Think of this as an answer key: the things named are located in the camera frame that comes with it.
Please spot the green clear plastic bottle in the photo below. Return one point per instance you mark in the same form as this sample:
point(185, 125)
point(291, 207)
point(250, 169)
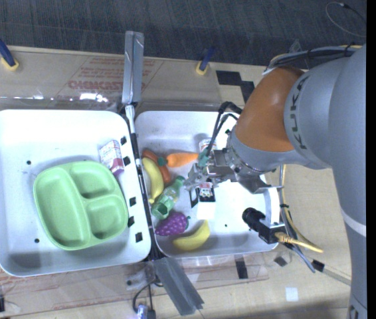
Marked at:
point(168, 196)

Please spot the yellow banana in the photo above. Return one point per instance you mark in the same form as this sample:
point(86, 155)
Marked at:
point(154, 178)
point(194, 239)

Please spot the orange carrot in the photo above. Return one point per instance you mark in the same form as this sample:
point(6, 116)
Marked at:
point(181, 159)

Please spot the purple grapes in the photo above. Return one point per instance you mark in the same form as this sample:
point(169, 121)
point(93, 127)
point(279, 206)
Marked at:
point(173, 225)

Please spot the orange sausage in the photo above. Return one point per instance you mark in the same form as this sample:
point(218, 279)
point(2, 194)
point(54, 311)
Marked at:
point(165, 174)

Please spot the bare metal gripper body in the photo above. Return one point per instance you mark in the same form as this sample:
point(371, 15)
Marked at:
point(223, 165)

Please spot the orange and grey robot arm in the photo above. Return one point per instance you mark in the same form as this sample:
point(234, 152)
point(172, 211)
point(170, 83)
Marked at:
point(327, 118)

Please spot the brown cardboard board red print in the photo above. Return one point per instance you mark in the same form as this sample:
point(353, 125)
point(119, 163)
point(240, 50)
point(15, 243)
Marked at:
point(58, 75)

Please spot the white carton with dark print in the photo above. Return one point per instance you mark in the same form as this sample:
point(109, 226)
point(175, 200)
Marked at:
point(205, 204)

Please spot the green divided plate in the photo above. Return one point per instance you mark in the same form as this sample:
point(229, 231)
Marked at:
point(75, 208)

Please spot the white plastic tray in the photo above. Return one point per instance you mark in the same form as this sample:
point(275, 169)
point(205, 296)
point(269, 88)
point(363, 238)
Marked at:
point(234, 211)
point(25, 135)

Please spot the white and pink carton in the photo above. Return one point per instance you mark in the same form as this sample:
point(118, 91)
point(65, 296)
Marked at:
point(111, 155)

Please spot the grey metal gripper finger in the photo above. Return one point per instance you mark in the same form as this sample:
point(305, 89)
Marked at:
point(212, 180)
point(193, 176)

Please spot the white can with red print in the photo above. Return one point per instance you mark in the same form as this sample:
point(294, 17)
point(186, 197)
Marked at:
point(204, 144)

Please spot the black cylinder on white bracket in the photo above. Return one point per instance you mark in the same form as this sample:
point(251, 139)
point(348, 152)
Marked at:
point(257, 220)

